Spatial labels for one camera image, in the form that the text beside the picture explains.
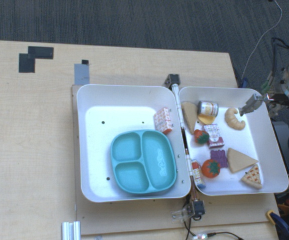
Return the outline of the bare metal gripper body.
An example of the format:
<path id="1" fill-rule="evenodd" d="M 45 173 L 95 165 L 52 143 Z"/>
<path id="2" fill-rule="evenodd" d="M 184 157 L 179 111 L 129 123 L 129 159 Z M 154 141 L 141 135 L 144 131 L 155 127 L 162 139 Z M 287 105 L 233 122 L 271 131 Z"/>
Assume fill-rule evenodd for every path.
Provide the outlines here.
<path id="1" fill-rule="evenodd" d="M 289 98 L 284 93 L 266 93 L 263 95 L 269 117 L 275 117 L 281 110 L 289 109 Z"/>

